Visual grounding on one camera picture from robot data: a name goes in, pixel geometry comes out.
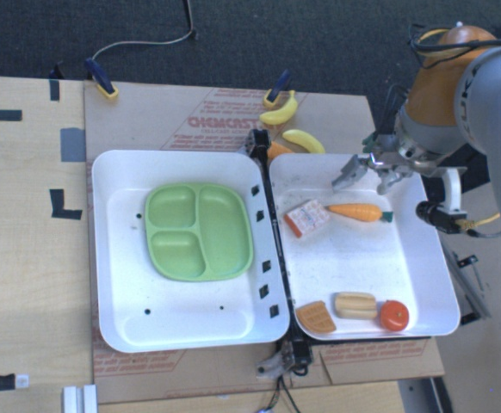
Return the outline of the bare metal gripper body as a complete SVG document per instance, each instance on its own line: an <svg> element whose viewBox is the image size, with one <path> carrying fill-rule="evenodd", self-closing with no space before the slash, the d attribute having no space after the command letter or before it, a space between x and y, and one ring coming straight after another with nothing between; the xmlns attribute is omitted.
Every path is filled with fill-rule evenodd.
<svg viewBox="0 0 501 413"><path fill-rule="evenodd" d="M443 154L428 151L413 141L375 141L368 145L368 167L380 178L429 175L443 159Z"/></svg>

